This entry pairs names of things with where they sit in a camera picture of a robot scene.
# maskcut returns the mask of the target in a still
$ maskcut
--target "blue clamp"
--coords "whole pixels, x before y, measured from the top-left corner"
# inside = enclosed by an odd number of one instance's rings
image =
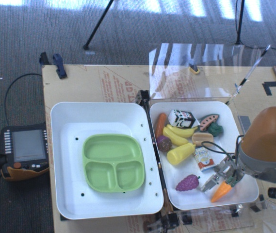
[[[67,76],[66,76],[64,63],[63,63],[61,55],[58,53],[55,53],[53,55],[52,59],[54,60],[54,64],[58,67],[56,72],[57,72],[59,78],[60,79],[66,78]]]

